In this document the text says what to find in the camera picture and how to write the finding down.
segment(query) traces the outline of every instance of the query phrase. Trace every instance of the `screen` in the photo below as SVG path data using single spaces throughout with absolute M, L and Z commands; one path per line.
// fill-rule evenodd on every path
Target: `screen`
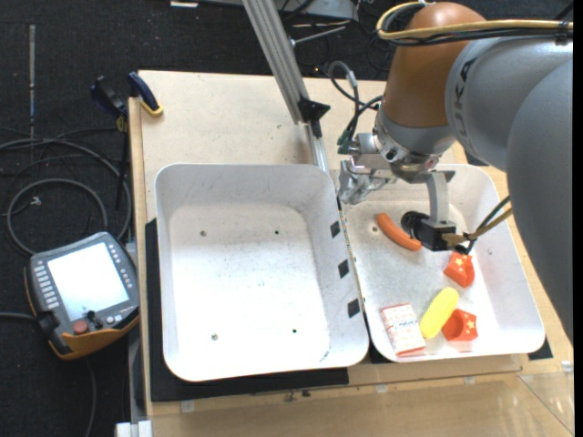
M 129 300 L 106 243 L 49 260 L 47 265 L 71 321 Z

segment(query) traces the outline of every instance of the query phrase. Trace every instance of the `orange handheld device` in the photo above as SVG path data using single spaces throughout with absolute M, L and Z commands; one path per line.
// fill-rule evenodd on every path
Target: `orange handheld device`
M 136 267 L 107 232 L 33 255 L 25 285 L 42 331 L 64 360 L 106 347 L 138 322 Z

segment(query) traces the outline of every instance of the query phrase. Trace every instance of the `small box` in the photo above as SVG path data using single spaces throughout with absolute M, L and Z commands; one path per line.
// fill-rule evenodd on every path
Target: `small box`
M 425 348 L 425 340 L 411 304 L 387 306 L 381 309 L 381 316 L 395 355 Z

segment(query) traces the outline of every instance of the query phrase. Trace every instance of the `dark floor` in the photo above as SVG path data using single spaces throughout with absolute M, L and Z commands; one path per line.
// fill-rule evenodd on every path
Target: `dark floor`
M 386 78 L 393 49 L 374 40 L 372 29 L 383 11 L 408 1 L 363 4 L 360 24 L 351 22 L 333 36 L 298 45 L 302 72 L 317 76 L 317 66 L 342 60 L 359 79 Z M 461 3 L 487 19 L 561 15 L 573 20 L 568 7 L 573 0 L 427 1 Z M 290 36 L 301 38 L 318 29 L 293 25 L 330 21 L 297 15 L 285 26 Z M 28 255 L 9 238 L 5 216 L 28 183 L 44 178 L 90 183 L 107 207 L 109 230 L 127 241 L 128 203 L 122 200 L 116 208 L 116 174 L 103 166 L 108 156 L 119 167 L 123 135 L 115 130 L 115 119 L 92 103 L 89 88 L 98 76 L 126 97 L 125 75 L 140 68 L 270 73 L 242 7 L 176 8 L 168 0 L 0 0 L 0 54 L 0 312 L 30 312 L 23 282 Z M 192 102 L 196 105 L 196 93 Z M 31 135 L 34 147 L 9 147 Z M 90 157 L 79 147 L 39 144 L 59 135 L 90 149 Z M 39 196 L 41 205 L 27 205 L 32 196 Z M 93 207 L 79 189 L 39 185 L 15 203 L 13 228 L 31 252 L 56 248 L 102 229 Z M 87 363 L 60 360 L 27 320 L 0 319 L 0 346 L 0 436 L 85 435 L 92 403 Z M 89 361 L 97 382 L 90 435 L 113 436 L 116 423 L 130 419 L 125 339 Z

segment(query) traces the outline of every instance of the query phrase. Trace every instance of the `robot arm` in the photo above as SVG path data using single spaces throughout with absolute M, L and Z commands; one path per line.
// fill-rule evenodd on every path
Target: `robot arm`
M 506 172 L 518 231 L 572 343 L 572 23 L 512 30 L 517 22 L 488 25 L 458 4 L 405 5 L 422 7 L 401 33 L 417 43 L 395 51 L 373 132 L 341 146 L 349 157 L 339 198 L 357 204 L 396 179 L 426 182 L 432 215 L 424 223 L 432 231 L 422 242 L 445 249 L 447 177 L 431 171 L 458 140 Z M 388 38 L 387 13 L 377 29 Z M 481 36 L 455 39 L 476 25 L 485 28 Z M 439 32 L 443 26 L 455 31 Z M 448 36 L 455 41 L 441 43 Z

